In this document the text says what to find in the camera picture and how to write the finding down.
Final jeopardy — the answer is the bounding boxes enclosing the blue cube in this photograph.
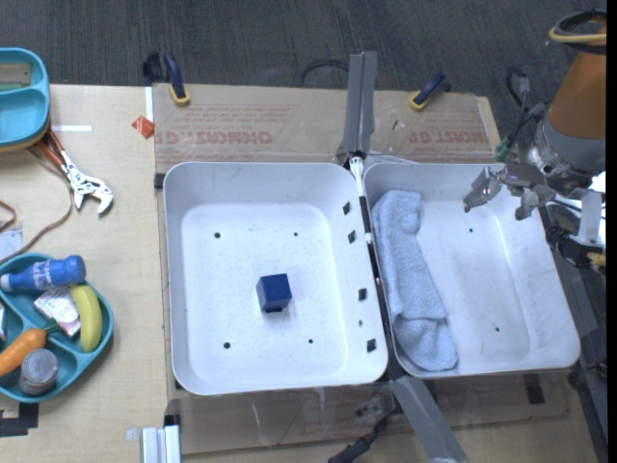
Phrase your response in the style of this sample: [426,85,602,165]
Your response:
[255,272,294,314]

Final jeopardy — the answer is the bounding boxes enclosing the blue and white bottle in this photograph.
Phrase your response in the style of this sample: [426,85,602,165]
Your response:
[0,255,88,293]

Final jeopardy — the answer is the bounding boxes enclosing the black cylinder on white bracket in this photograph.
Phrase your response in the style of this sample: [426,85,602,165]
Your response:
[546,171,607,269]

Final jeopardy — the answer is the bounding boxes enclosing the white plastic tray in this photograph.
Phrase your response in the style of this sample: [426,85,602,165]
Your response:
[362,162,582,381]
[162,161,389,397]

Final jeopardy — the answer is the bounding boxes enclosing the teal divided plate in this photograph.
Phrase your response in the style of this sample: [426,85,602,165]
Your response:
[0,252,116,404]

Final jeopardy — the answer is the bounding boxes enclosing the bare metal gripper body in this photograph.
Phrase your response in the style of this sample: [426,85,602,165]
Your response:
[496,137,595,198]

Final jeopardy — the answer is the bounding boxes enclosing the yellow banana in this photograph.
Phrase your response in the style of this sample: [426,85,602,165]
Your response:
[69,284,104,354]

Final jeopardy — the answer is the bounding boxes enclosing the orange handled metal pliers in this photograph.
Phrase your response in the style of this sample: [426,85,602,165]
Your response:
[35,129,116,217]

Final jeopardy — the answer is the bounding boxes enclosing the small red square packet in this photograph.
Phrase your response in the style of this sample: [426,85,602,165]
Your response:
[130,115,156,140]

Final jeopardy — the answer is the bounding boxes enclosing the light blue towel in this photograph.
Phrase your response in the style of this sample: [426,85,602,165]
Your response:
[370,189,460,372]

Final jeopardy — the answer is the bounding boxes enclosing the brown cardboard board red print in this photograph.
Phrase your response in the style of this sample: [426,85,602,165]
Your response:
[152,83,571,455]

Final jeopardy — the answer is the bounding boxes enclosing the orange carrot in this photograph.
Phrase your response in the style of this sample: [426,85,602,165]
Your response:
[0,327,49,378]

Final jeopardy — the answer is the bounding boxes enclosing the blue divided plate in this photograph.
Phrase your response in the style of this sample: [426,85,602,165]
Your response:
[0,47,51,147]

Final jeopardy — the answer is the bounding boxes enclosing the small silver can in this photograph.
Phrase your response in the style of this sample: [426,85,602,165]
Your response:
[17,347,61,397]

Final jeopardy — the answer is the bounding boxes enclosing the white and pink packet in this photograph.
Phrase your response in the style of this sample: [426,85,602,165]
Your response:
[33,285,83,339]

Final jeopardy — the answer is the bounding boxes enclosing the thin black and white rod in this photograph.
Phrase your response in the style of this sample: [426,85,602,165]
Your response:
[348,155,389,341]

